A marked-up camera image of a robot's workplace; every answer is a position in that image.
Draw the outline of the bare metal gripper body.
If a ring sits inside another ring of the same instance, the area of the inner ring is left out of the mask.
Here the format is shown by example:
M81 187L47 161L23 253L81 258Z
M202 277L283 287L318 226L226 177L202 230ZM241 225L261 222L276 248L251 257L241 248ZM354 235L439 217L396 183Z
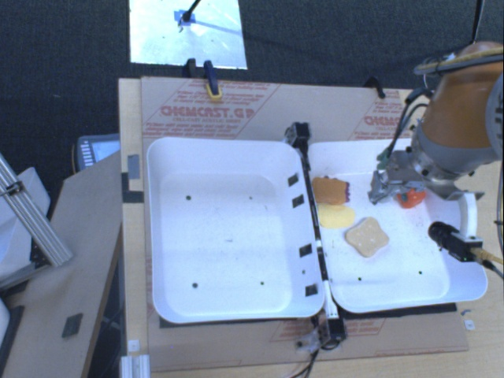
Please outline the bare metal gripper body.
M410 189L452 192L456 190L454 183L460 176L442 168L421 150L396 150L385 168L384 186L389 192Z

